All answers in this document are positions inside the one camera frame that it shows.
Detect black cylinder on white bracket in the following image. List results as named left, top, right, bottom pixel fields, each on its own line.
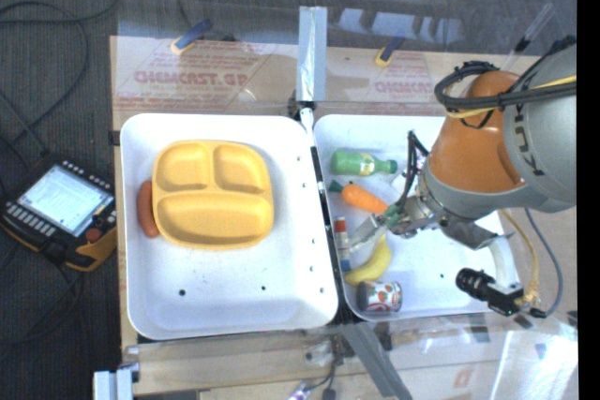
left=455, top=234, right=526, bottom=318

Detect brown cardboard board red print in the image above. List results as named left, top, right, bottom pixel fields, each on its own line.
left=108, top=35, right=578, bottom=395

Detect green plastic bottle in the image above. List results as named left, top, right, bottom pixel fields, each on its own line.
left=329, top=148, right=399, bottom=178

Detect orange-red toy sausage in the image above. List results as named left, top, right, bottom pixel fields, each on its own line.
left=136, top=180, right=161, bottom=240

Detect small can with strawberry print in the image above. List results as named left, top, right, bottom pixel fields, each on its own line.
left=355, top=279, right=404, bottom=315

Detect yellow banana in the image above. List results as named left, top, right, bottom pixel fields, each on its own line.
left=343, top=233, right=394, bottom=288

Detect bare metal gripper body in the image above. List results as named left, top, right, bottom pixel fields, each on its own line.
left=382, top=194, right=445, bottom=241

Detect yellow divided plate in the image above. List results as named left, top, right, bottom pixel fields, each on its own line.
left=151, top=139, right=276, bottom=250

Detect white plastic tray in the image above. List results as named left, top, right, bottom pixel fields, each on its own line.
left=311, top=113, right=522, bottom=323
left=119, top=111, right=340, bottom=342

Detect clear bottle with red cap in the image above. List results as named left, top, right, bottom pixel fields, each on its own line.
left=334, top=216, right=353, bottom=274

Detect orange toy carrot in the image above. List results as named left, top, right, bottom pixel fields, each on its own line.
left=327, top=179, right=390, bottom=216

